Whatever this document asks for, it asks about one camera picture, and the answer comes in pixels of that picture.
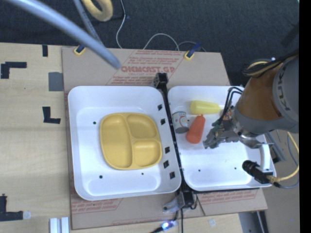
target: dark background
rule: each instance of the dark background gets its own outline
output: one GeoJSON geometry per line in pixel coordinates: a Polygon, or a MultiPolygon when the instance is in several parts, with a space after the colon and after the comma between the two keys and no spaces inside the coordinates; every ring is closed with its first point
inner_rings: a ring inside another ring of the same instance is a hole
{"type": "MultiPolygon", "coordinates": [[[[40,0],[82,28],[72,0],[40,0]]],[[[112,0],[109,22],[89,17],[107,48],[118,48],[116,33],[123,11],[112,0]]],[[[299,48],[297,0],[123,0],[128,19],[119,35],[126,49],[142,49],[156,33],[177,43],[202,43],[209,52],[220,52],[231,85],[245,85],[241,68],[260,58],[280,57],[299,48]]],[[[58,29],[0,0],[0,42],[75,46],[78,43],[58,29]]],[[[184,44],[181,50],[189,50],[184,44]]],[[[175,44],[157,36],[147,49],[174,50],[175,44]]]]}

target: yellow plate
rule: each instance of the yellow plate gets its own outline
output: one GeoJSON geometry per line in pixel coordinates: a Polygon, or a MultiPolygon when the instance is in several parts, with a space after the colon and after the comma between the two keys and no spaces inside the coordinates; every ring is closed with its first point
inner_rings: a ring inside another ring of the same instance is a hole
{"type": "Polygon", "coordinates": [[[162,145],[155,122],[140,113],[105,116],[100,126],[101,147],[106,162],[115,169],[132,170],[156,165],[162,145]]]}

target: cardboard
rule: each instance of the cardboard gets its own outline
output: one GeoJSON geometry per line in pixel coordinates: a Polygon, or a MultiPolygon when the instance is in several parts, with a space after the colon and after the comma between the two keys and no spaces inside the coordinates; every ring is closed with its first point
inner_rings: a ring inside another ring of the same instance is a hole
{"type": "MultiPolygon", "coordinates": [[[[187,61],[181,51],[110,49],[122,65],[116,70],[88,49],[76,56],[74,48],[62,48],[72,228],[173,219],[175,213],[163,213],[162,205],[173,200],[175,193],[100,201],[86,201],[77,195],[73,184],[68,93],[80,85],[152,85],[158,72],[168,74],[168,89],[177,85],[229,85],[220,53],[196,52],[187,61]]],[[[184,217],[267,209],[261,189],[211,192],[199,194],[198,199],[197,208],[186,210],[184,217]]]]}

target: can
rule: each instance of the can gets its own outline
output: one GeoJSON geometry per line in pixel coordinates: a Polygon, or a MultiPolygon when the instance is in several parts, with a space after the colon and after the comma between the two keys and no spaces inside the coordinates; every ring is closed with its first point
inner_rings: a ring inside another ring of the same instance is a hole
{"type": "Polygon", "coordinates": [[[178,111],[173,114],[173,124],[176,133],[185,133],[189,130],[187,114],[184,111],[178,111]]]}

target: white tray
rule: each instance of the white tray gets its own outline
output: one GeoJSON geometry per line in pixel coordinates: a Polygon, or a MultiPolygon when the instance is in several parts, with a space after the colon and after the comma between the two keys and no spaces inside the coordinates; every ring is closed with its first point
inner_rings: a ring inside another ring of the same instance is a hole
{"type": "MultiPolygon", "coordinates": [[[[171,113],[185,111],[189,119],[189,126],[195,119],[190,114],[192,100],[214,102],[225,106],[225,99],[229,86],[176,86],[169,90],[168,99],[171,113]]],[[[233,105],[239,99],[238,94],[233,96],[233,105]]],[[[261,184],[248,175],[242,164],[245,160],[260,163],[259,149],[250,149],[241,142],[221,143],[215,149],[205,149],[202,141],[206,140],[212,123],[220,114],[204,115],[206,122],[202,140],[198,144],[191,144],[186,140],[186,133],[176,133],[176,142],[180,153],[181,166],[186,183],[196,191],[244,189],[270,186],[261,184]]],[[[265,142],[264,136],[258,137],[265,142]]],[[[270,169],[275,172],[272,160],[270,169]]]]}
{"type": "Polygon", "coordinates": [[[82,198],[103,200],[170,193],[180,187],[171,130],[158,90],[147,86],[79,86],[70,91],[68,102],[74,185],[82,198]],[[163,148],[157,165],[117,170],[105,162],[100,122],[104,116],[117,112],[144,113],[155,121],[163,148]]]}

